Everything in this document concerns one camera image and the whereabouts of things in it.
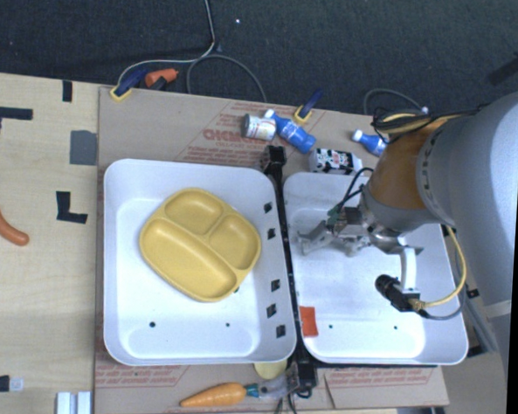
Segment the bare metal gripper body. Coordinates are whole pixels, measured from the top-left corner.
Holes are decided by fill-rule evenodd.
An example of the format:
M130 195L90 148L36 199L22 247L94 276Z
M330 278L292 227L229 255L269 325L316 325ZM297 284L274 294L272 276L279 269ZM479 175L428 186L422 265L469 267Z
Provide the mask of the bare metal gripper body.
M386 254L398 255L409 248L399 232L384 228L376 221L369 223L360 207L336 205L328 212L328 226L342 245L345 238L365 238L368 247L376 247Z

